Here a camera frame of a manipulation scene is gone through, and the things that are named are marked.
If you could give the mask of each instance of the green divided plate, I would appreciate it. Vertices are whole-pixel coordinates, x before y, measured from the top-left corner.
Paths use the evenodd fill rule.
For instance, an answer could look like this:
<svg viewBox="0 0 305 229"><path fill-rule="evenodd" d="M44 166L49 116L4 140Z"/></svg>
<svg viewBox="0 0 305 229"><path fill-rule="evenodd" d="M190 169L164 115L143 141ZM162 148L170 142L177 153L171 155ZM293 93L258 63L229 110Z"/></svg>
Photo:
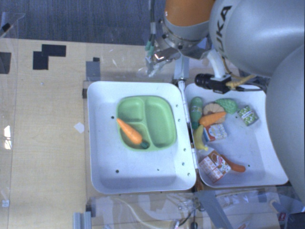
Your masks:
<svg viewBox="0 0 305 229"><path fill-rule="evenodd" d="M123 98L117 106L117 117L132 126L150 144L143 149L133 144L120 129L121 141L132 150L153 151L170 147L176 141L176 126L168 102L157 96Z"/></svg>

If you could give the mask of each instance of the toy banana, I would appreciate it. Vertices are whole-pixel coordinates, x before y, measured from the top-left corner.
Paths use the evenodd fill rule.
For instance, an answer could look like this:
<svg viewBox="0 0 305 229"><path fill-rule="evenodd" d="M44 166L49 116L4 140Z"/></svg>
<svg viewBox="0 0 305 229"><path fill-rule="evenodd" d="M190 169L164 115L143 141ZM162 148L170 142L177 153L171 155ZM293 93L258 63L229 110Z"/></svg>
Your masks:
<svg viewBox="0 0 305 229"><path fill-rule="evenodd" d="M203 135L203 125L199 125L199 127L193 132L194 144L197 149L203 149L208 151L208 146L204 145L202 142Z"/></svg>

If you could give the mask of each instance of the toy carrot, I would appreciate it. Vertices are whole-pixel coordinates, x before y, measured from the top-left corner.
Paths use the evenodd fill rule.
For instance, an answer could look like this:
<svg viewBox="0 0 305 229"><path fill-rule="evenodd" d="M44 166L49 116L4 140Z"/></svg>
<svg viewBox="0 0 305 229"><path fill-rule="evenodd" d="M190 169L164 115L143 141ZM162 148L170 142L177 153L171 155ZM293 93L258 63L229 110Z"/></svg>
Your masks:
<svg viewBox="0 0 305 229"><path fill-rule="evenodd" d="M218 121L219 119L221 119L222 117L224 117L226 115L226 112L218 112L218 113L214 113L214 114L208 114L208 115L204 115L200 118L199 120L199 124L203 125L203 126L208 126L208 125L212 125L214 124L216 121Z"/></svg>
<svg viewBox="0 0 305 229"><path fill-rule="evenodd" d="M231 160L229 160L224 155L221 155L221 156L228 163L228 165L231 167L232 170L237 171L237 172L245 172L246 171L246 168L244 166L233 163Z"/></svg>
<svg viewBox="0 0 305 229"><path fill-rule="evenodd" d="M130 125L125 123L123 120L117 118L117 123L119 124L122 131L126 134L126 136L129 138L129 140L136 145L140 145L142 148L147 149L149 147L149 143L145 142L142 139L142 136L139 132L137 132L134 128L132 128Z"/></svg>

